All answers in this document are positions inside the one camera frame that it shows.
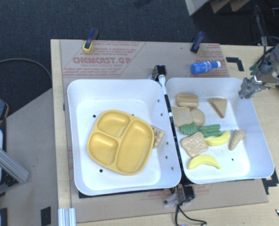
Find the yellow divided plate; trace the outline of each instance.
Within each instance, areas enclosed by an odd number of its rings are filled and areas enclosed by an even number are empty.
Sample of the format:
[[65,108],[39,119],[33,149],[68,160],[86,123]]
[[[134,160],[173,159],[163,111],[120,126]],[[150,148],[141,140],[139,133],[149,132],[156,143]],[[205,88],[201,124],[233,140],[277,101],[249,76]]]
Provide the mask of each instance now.
[[100,165],[134,175],[146,165],[153,143],[154,131],[148,123],[128,113],[109,110],[94,124],[87,150]]

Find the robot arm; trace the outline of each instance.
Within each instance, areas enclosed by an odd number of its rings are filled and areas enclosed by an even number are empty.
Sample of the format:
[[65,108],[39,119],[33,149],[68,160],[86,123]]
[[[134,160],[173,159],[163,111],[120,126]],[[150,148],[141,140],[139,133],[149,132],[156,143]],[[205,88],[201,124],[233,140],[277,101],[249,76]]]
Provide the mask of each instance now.
[[274,89],[279,86],[279,43],[266,51],[266,37],[260,25],[258,8],[255,9],[256,21],[261,32],[264,53],[261,58],[249,69],[252,71],[252,78],[244,78],[239,91],[239,97],[250,98],[254,93],[263,89]]

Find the toy food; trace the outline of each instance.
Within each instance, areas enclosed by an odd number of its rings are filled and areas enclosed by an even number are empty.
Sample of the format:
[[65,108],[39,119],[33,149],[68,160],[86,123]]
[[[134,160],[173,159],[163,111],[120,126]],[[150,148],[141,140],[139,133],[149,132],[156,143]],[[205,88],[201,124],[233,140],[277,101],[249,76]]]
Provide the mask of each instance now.
[[179,94],[176,97],[176,103],[178,106],[186,106],[189,108],[196,108],[199,105],[198,96],[194,94]]
[[153,131],[154,131],[154,144],[153,144],[153,148],[157,147],[160,143],[160,141],[162,140],[164,134],[165,134],[165,131],[155,127],[155,126],[152,126],[153,128]]
[[219,169],[221,168],[221,166],[217,163],[216,159],[213,156],[198,155],[190,160],[190,162],[188,163],[188,169],[193,169],[193,168],[196,168],[197,166],[200,166],[203,164],[214,166]]
[[186,150],[190,157],[194,157],[208,149],[208,145],[201,132],[196,132],[192,136],[184,138],[181,141],[181,146]]
[[215,109],[215,111],[219,114],[221,118],[225,117],[226,107],[227,107],[227,99],[225,98],[210,98],[208,99],[209,103]]
[[205,138],[211,137],[211,136],[220,136],[221,131],[220,131],[220,124],[213,124],[213,125],[208,125],[208,126],[201,126],[199,128],[199,131],[203,134]]
[[196,123],[197,127],[204,125],[205,115],[200,109],[191,108],[190,112],[191,112],[192,119]]
[[230,139],[231,133],[230,131],[224,131],[220,136],[218,137],[208,137],[204,140],[206,143],[210,146],[216,146],[216,145],[223,145],[224,143],[228,142]]
[[229,150],[233,150],[239,141],[245,137],[245,132],[242,130],[234,130],[232,138],[229,143]]
[[192,135],[197,132],[197,125],[196,123],[192,123],[189,125],[183,125],[180,127],[180,131],[185,135]]
[[176,127],[188,125],[193,122],[191,112],[188,107],[172,107],[174,123]]

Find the black cable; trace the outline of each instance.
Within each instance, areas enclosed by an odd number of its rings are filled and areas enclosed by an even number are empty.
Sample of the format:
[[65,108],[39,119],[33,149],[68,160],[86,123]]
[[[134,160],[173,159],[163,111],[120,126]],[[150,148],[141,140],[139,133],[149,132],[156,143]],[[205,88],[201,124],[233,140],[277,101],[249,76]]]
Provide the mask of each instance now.
[[274,47],[268,49],[268,50],[258,59],[257,63],[259,63],[259,62],[263,59],[263,57],[266,56],[266,54],[271,53],[274,49],[275,49]]
[[170,188],[172,194],[175,192],[175,189],[176,187]]
[[260,64],[258,65],[258,67],[260,67],[263,64],[263,62],[265,61],[265,58],[266,58],[266,46],[263,47],[263,56],[261,58],[262,59],[261,59]]
[[[276,45],[279,43],[279,37],[270,36],[269,38],[270,38],[270,39],[275,39],[275,40],[277,40],[277,43],[272,43],[273,46],[276,46]],[[255,44],[257,44],[257,43],[259,43],[259,42],[261,42],[261,41],[262,41],[262,40],[259,39],[259,40],[256,40],[256,41],[252,42],[252,43],[249,43],[248,45],[255,45]]]
[[256,15],[257,27],[261,33],[261,37],[268,38],[268,41],[270,41],[270,43],[274,44],[274,42],[271,40],[271,37],[268,34],[265,19],[263,16],[263,12],[261,11],[261,9],[258,5],[255,6],[255,15]]
[[28,61],[28,62],[32,62],[32,63],[35,63],[35,64],[39,65],[39,66],[40,66],[42,69],[44,69],[45,72],[49,75],[49,78],[50,78],[51,83],[52,83],[52,76],[51,76],[51,74],[49,73],[49,71],[48,71],[42,64],[40,64],[39,62],[37,62],[37,61],[35,61],[35,60],[28,59],[28,58],[9,58],[9,59],[0,60],[0,64],[1,64],[1,63],[4,63],[4,62],[16,61],[16,60]]
[[198,220],[198,219],[193,219],[193,218],[188,217],[188,216],[182,211],[182,209],[180,208],[180,204],[178,204],[178,205],[176,206],[176,213],[175,213],[175,223],[176,223],[176,226],[179,226],[179,225],[178,225],[178,220],[177,220],[177,218],[178,218],[178,212],[179,212],[179,211],[180,211],[187,219],[189,219],[189,220],[191,220],[191,221],[195,221],[195,222],[200,222],[200,223],[201,223],[200,226],[207,225],[207,222],[206,222],[206,221]]
[[250,18],[250,25],[249,25],[249,29],[250,29],[250,37],[251,37],[251,40],[254,41],[254,36],[253,36],[253,31],[252,31],[252,22],[253,22],[253,19],[254,19],[254,12],[252,13],[251,15],[251,18]]

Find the toy banana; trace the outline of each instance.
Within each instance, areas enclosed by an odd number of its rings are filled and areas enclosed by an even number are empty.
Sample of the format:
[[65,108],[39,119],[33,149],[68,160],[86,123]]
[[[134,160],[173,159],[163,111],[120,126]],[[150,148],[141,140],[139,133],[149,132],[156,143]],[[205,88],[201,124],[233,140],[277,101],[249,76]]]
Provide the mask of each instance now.
[[188,169],[196,168],[199,165],[206,164],[210,166],[214,166],[217,168],[221,168],[221,166],[217,163],[215,158],[210,155],[198,155],[193,157],[188,163]]
[[227,130],[227,131],[224,131],[218,137],[208,137],[208,138],[205,138],[205,141],[210,146],[222,145],[222,144],[228,142],[230,136],[231,136],[230,131]]

